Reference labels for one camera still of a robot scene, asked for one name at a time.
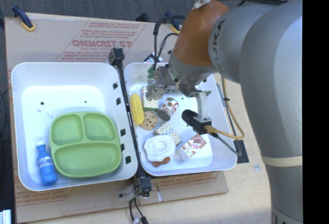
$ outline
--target table surface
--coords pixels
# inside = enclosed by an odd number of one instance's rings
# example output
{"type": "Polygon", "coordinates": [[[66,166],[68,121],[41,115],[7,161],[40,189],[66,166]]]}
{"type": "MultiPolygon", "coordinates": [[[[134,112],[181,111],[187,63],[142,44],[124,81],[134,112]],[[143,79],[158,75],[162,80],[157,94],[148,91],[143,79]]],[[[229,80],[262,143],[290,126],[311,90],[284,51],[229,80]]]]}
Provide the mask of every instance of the table surface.
{"type": "MultiPolygon", "coordinates": [[[[76,17],[62,17],[57,15],[29,14],[31,17],[43,19],[62,19],[69,21],[77,20],[76,17]]],[[[140,28],[147,26],[153,28],[153,23],[139,23],[140,28]]],[[[169,26],[163,25],[159,31],[158,42],[170,32],[169,26]]],[[[145,52],[153,52],[153,34],[151,31],[145,33],[143,44],[134,43],[126,54],[124,67],[131,62],[140,62],[140,51],[134,51],[135,46],[143,46],[145,52]]],[[[175,38],[169,38],[166,47],[173,47],[175,38]]],[[[51,45],[47,53],[42,53],[43,43],[34,41],[34,47],[30,55],[21,53],[12,55],[12,47],[7,46],[8,71],[20,62],[27,61],[53,61],[51,57],[51,45]]],[[[162,53],[163,62],[168,62],[169,56],[162,53]]],[[[216,82],[221,86],[221,76],[215,74],[216,82]]],[[[253,134],[240,85],[227,81],[227,96],[230,99],[232,111],[245,133],[244,144],[249,158],[248,163],[239,163],[234,168],[224,171],[228,193],[210,196],[194,197],[168,202],[160,202],[139,206],[143,215],[151,223],[270,223],[270,189],[265,165],[262,161],[255,136],[253,134]]],[[[133,214],[138,216],[138,211],[133,207],[133,214]]],[[[132,223],[129,208],[114,209],[109,211],[88,213],[70,217],[61,217],[48,220],[35,221],[33,223],[132,223]]]]}

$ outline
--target blue bottle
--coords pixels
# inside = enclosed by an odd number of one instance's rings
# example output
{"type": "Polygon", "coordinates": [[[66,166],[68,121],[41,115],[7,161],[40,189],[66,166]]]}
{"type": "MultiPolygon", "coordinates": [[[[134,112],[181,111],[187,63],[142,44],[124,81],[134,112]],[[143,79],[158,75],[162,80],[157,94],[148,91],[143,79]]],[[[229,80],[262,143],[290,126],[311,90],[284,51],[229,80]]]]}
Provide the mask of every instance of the blue bottle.
{"type": "Polygon", "coordinates": [[[43,185],[52,185],[57,182],[57,174],[51,155],[46,151],[46,144],[44,141],[36,143],[36,148],[39,150],[36,162],[38,164],[41,181],[43,185]]]}

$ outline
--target cardboard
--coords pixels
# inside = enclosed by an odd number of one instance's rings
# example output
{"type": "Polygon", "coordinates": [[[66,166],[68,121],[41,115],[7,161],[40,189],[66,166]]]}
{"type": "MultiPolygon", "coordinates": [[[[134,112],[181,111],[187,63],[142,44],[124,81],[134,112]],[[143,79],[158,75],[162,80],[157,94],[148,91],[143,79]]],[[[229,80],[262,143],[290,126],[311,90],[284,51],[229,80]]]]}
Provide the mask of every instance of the cardboard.
{"type": "MultiPolygon", "coordinates": [[[[33,32],[24,29],[19,18],[5,18],[17,223],[128,207],[118,191],[129,186],[130,180],[41,192],[30,191],[20,183],[10,76],[14,66],[22,62],[106,62],[113,47],[124,49],[123,67],[142,62],[154,49],[154,24],[34,13],[28,16],[36,25],[33,32]]],[[[158,40],[170,31],[170,25],[163,24],[158,40]]],[[[168,39],[165,49],[172,49],[174,44],[175,38],[168,39]]],[[[165,51],[161,57],[168,62],[165,51]]],[[[222,171],[153,178],[152,185],[150,196],[141,198],[140,204],[229,191],[222,171]]]]}

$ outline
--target green plate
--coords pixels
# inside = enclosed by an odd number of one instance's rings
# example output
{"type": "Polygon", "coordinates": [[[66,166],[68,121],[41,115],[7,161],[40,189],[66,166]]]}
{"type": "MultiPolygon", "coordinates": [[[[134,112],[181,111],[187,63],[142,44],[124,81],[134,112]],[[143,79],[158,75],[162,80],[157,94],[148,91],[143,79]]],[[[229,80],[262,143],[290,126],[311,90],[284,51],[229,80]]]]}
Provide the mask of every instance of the green plate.
{"type": "Polygon", "coordinates": [[[122,154],[119,135],[110,117],[76,112],[56,117],[50,126],[51,155],[67,177],[92,177],[118,168],[122,154]]]}

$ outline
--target white band on robot arm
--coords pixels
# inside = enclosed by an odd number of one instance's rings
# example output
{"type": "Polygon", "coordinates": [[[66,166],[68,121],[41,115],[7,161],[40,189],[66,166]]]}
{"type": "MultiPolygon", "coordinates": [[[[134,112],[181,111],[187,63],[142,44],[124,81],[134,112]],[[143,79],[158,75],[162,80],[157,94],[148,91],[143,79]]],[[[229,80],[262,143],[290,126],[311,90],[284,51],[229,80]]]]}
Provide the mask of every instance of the white band on robot arm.
{"type": "Polygon", "coordinates": [[[284,158],[271,158],[262,156],[265,165],[275,167],[289,167],[303,165],[303,156],[293,156],[284,158]]]}

